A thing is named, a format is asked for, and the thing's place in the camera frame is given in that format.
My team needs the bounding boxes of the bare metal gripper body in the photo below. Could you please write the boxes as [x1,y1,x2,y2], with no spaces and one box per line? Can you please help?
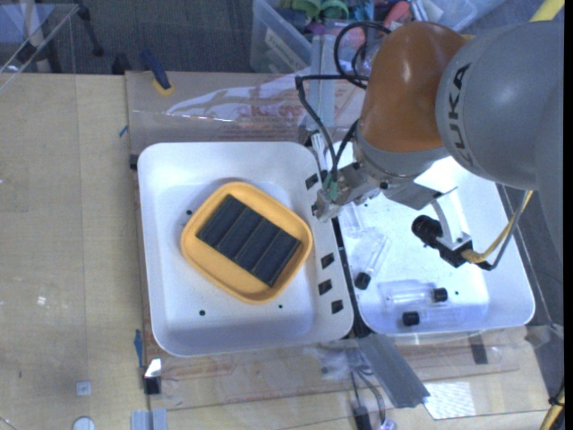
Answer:
[333,162,420,208]

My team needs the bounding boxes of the clear plastic bottle black cap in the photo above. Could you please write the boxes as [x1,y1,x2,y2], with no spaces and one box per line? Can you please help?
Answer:
[401,306,467,331]
[351,228,389,291]
[378,279,450,309]

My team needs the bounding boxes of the black ribbed rectangular block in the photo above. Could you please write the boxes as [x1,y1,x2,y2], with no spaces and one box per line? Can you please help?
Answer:
[196,193,304,288]

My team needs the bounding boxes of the yellow plate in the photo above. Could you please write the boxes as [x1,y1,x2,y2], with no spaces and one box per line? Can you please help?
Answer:
[179,180,314,305]

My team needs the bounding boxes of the white plastic tray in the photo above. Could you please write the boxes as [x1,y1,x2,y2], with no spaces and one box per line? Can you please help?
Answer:
[136,141,355,357]
[331,141,537,338]

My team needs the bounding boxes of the black cylinder on white bracket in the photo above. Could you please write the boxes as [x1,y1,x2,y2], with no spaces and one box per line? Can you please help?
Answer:
[410,188,475,269]

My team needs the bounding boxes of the black block with thin wires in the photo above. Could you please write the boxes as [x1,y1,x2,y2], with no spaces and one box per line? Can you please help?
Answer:
[352,403,373,430]

